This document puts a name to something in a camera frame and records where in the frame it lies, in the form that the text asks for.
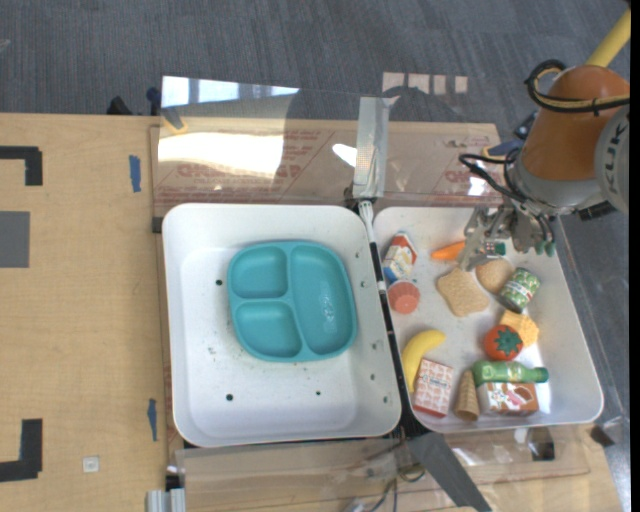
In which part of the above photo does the green and white can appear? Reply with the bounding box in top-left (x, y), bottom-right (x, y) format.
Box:
top-left (498, 267), bottom-right (542, 314)

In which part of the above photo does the yellow orange textured slice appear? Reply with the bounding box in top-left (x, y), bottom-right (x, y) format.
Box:
top-left (498, 308), bottom-right (540, 349)

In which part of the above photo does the orange cupcake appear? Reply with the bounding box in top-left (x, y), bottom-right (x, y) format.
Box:
top-left (387, 279), bottom-right (421, 315)

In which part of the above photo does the tan ice cream cone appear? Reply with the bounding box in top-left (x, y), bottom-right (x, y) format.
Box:
top-left (453, 369), bottom-right (481, 422)

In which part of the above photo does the orange carrot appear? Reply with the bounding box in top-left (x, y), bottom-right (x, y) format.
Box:
top-left (430, 240), bottom-right (467, 262)

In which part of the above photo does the red tomato with green top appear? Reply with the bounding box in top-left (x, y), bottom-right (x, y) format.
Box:
top-left (482, 323), bottom-right (525, 362)

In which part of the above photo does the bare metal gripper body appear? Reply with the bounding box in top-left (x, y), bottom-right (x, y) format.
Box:
top-left (493, 199), bottom-right (554, 254)

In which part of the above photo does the yellow banana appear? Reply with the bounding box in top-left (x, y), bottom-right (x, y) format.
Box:
top-left (401, 328), bottom-right (447, 394)

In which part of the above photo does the teal divided plate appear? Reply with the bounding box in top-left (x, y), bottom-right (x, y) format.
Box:
top-left (226, 239), bottom-right (359, 364)

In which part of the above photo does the green bottle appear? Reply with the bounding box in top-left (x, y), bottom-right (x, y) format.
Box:
top-left (470, 359), bottom-right (550, 389)

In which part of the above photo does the round tan biscuit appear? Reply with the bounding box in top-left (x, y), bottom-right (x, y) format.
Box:
top-left (474, 257), bottom-right (516, 295)

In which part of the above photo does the white plastic tray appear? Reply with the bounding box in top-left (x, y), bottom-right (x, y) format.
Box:
top-left (372, 205), bottom-right (605, 435)
top-left (160, 202), bottom-right (404, 449)

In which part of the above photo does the tan bread slice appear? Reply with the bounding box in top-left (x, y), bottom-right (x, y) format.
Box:
top-left (435, 267), bottom-right (491, 318)

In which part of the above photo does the white orange blue carton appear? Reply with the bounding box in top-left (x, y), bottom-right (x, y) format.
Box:
top-left (382, 230), bottom-right (419, 284)

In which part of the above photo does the orange and white patterned box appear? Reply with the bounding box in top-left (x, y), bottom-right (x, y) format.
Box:
top-left (411, 357), bottom-right (455, 419)

